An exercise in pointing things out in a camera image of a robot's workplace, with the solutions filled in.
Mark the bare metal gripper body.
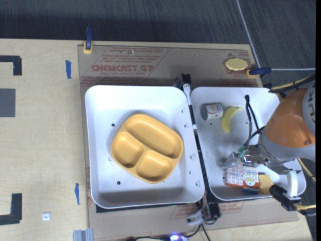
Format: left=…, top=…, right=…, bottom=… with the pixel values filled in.
left=240, top=145, right=278, bottom=166

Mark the white plastic tray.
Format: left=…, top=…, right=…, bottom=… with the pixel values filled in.
left=190, top=86, right=307, bottom=202
left=84, top=84, right=206, bottom=209

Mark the orange and white carton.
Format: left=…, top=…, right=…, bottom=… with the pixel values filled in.
left=223, top=165, right=260, bottom=189

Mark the yellow bread slice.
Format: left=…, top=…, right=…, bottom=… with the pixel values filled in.
left=258, top=174, right=274, bottom=195

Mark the yellow banana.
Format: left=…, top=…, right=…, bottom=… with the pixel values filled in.
left=221, top=106, right=243, bottom=135

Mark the thin black and white rod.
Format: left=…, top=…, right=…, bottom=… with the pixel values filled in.
left=183, top=83, right=217, bottom=205

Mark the small white can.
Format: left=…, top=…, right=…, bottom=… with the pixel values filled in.
left=200, top=102, right=224, bottom=122

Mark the orange divided plate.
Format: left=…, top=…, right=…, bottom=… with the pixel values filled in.
left=110, top=113, right=185, bottom=184

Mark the brown cardboard board, red print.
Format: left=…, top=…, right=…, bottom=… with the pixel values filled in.
left=77, top=44, right=300, bottom=232

